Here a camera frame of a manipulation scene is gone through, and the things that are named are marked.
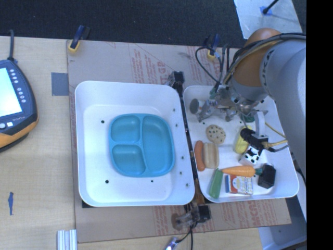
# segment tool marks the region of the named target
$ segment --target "blue divided plate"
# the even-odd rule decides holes
[[[109,129],[114,168],[130,177],[156,177],[174,166],[172,133],[167,122],[152,114],[115,117]]]

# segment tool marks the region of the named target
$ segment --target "table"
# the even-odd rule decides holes
[[[68,96],[52,96],[52,72],[67,72],[66,41],[15,37],[14,58],[29,79],[40,120],[28,137],[0,153],[0,249],[56,249],[58,230],[75,229]],[[0,59],[10,37],[0,36]],[[8,198],[14,194],[10,215]],[[170,236],[78,244],[78,249],[156,250]],[[177,250],[190,249],[190,236]],[[262,249],[257,228],[194,234],[194,249]]]

